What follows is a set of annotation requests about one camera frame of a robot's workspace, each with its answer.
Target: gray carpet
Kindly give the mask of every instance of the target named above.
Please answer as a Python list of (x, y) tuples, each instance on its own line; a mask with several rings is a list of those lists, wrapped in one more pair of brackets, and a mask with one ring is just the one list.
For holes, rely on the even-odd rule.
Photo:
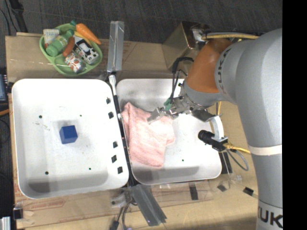
[[(267, 32), (282, 27), (283, 0), (19, 0), (30, 33), (42, 33), (75, 19), (88, 25), (99, 38), (109, 37), (109, 23), (125, 22), (125, 40), (162, 43), (181, 21), (201, 22), (221, 31)], [(16, 31), (9, 18), (5, 0), (0, 9), (8, 18), (11, 34)], [(18, 25), (14, 16), (15, 27)], [(0, 68), (6, 67), (5, 35), (9, 29), (0, 11)], [(1, 119), (8, 122), (8, 117)], [(7, 137), (0, 126), (1, 141)], [(9, 142), (0, 145), (0, 173), (12, 177)], [(0, 179), (0, 217), (9, 209), (10, 184)]]

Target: blue block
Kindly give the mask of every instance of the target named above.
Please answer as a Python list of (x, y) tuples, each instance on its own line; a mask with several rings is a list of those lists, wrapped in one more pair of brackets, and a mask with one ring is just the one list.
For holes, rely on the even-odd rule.
[(78, 138), (75, 125), (62, 127), (59, 131), (59, 136), (61, 137), (62, 144), (75, 142)]

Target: white band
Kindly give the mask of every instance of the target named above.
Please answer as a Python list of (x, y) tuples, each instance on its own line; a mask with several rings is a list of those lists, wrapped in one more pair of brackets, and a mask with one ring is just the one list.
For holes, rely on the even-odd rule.
[(256, 147), (249, 145), (248, 148), (252, 154), (260, 155), (260, 156), (268, 156), (268, 155), (283, 153), (283, 145), (278, 145), (274, 147), (266, 147), (266, 148), (256, 148)]

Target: pink towel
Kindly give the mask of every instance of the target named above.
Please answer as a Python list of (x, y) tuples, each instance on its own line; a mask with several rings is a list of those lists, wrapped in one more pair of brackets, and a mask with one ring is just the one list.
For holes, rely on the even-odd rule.
[(131, 161), (161, 168), (165, 148), (175, 140), (173, 120), (163, 116), (148, 124), (150, 113), (127, 103), (122, 112)]

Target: green bowl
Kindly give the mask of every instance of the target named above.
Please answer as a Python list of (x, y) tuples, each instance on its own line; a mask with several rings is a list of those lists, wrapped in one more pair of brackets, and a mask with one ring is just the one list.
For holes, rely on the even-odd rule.
[[(71, 25), (71, 24), (63, 24), (60, 25), (58, 27), (56, 27), (56, 29), (60, 30), (60, 34), (64, 34), (66, 33), (66, 31), (68, 29), (72, 29), (72, 30), (76, 30), (75, 26)], [(86, 67), (83, 71), (79, 72), (79, 73), (75, 73), (66, 63), (65, 63), (65, 57), (62, 54), (59, 54), (55, 57), (50, 56), (49, 54), (47, 54), (46, 50), (45, 50), (45, 40), (44, 40), (44, 36), (42, 36), (39, 39), (39, 47), (41, 49), (41, 51), (43, 52), (44, 56), (47, 58), (47, 60), (54, 66), (54, 68), (61, 73), (62, 75), (64, 75), (65, 77), (78, 77), (80, 75), (83, 75), (87, 72), (89, 72), (90, 70), (94, 69), (95, 67), (97, 67), (100, 62), (102, 61), (102, 52), (101, 49), (99, 48), (99, 46), (91, 41), (92, 44), (92, 48), (99, 54), (99, 58), (98, 60), (95, 62), (95, 64), (90, 65), (88, 63), (86, 63), (85, 61), (83, 61), (86, 64)]]

